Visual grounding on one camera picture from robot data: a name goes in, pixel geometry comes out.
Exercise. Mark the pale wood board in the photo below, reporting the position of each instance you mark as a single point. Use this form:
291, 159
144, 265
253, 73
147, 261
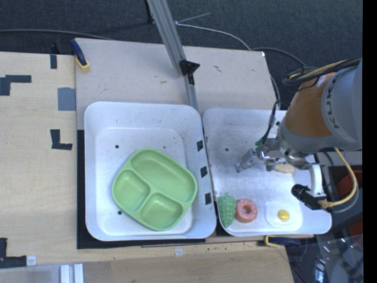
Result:
132, 72

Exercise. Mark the black cylinder on white bracket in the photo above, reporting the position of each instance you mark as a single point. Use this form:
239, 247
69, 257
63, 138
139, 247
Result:
307, 197

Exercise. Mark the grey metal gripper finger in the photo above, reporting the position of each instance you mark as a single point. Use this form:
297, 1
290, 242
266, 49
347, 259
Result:
246, 161
274, 166

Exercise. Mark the pale yellow biscuit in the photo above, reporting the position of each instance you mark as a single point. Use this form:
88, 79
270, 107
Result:
286, 169

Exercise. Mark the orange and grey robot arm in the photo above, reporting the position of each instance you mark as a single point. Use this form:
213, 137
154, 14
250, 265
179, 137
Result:
324, 113

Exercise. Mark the white plastic tray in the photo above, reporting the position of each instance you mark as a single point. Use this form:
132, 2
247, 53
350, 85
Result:
103, 172
235, 128

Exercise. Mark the pink doughnut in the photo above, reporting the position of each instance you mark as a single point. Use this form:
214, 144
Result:
241, 214

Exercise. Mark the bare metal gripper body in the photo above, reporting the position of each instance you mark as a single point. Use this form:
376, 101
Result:
275, 150

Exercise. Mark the green divided plate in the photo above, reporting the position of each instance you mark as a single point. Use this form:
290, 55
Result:
153, 187

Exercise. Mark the white fried egg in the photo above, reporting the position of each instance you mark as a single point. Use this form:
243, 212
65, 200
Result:
283, 215

